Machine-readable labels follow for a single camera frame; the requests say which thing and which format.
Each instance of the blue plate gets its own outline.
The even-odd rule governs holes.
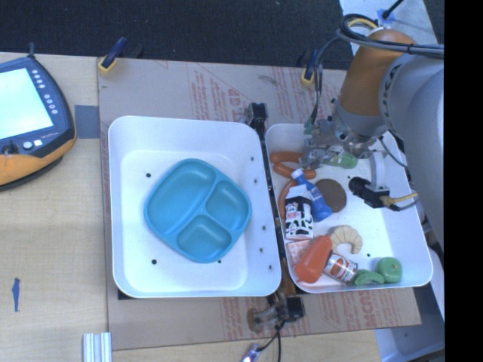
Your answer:
[[[194,262],[223,257],[245,230],[251,203],[229,177],[208,162],[189,158],[174,165],[144,204],[148,226]]]

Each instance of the cardboard sheet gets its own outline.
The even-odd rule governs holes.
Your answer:
[[[306,121],[312,90],[302,86],[302,69],[234,66],[163,60],[119,59],[108,74],[98,73],[100,141],[106,240],[109,331],[112,349],[259,339],[270,331],[250,330],[247,313],[269,305],[257,298],[130,299],[119,294],[112,277],[107,131],[116,118],[144,115],[166,118],[239,121],[249,103],[265,103],[266,128]],[[331,100],[345,72],[324,73],[318,115],[331,113]],[[420,324],[412,288],[303,295],[306,316],[285,325],[282,336],[367,330]]]

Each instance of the blue mark on floor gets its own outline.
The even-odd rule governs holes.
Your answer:
[[[12,293],[14,294],[15,312],[20,311],[18,308],[18,299],[20,296],[20,279],[15,278],[14,286],[12,287]]]

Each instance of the control button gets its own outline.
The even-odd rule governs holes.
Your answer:
[[[33,147],[33,143],[31,143],[30,141],[26,141],[23,143],[22,146],[25,150],[30,150]]]

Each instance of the blue bottle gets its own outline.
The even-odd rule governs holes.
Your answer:
[[[292,173],[292,178],[297,181],[297,184],[307,187],[312,197],[312,216],[316,222],[327,219],[332,214],[332,209],[326,203],[322,197],[321,192],[318,190],[317,186],[308,181],[303,175],[302,169],[298,168]]]

